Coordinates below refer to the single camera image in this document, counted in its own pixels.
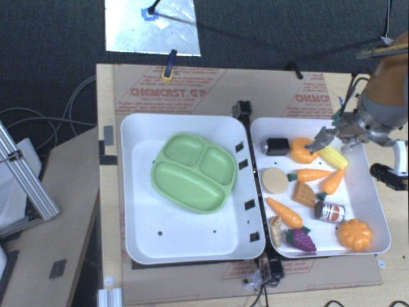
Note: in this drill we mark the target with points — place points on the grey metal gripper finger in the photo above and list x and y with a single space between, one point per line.
314 146
328 134

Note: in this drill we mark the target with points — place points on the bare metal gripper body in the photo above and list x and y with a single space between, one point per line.
351 130

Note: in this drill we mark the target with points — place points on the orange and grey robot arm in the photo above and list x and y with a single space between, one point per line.
388 82

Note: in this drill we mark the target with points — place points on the yellow corn cob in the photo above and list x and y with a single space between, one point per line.
334 158

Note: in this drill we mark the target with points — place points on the orange carrot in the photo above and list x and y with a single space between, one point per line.
286 213
334 182
310 174

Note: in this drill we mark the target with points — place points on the black can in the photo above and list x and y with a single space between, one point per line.
276 146

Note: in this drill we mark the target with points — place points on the brown waffle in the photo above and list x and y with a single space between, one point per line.
304 194

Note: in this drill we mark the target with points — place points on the beige round biscuit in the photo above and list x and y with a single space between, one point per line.
274 180

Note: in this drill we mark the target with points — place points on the white plastic tray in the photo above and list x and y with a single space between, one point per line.
361 187
179 232

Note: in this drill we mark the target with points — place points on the thin black rod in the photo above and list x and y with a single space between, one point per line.
255 177

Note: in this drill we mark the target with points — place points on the red and white can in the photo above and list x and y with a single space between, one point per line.
332 212

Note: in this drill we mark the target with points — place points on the beige lumpy toy food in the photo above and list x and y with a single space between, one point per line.
275 232

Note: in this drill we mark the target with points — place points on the purple grapes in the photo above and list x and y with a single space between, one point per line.
302 240

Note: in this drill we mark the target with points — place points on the large orange pumpkin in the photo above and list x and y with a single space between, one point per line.
355 235

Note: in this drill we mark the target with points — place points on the green divided plate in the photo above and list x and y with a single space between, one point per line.
191 177

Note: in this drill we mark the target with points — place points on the brown cardboard board red print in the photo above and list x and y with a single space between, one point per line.
198 88

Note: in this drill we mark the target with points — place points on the black cylinder on white bracket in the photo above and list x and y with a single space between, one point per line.
388 174

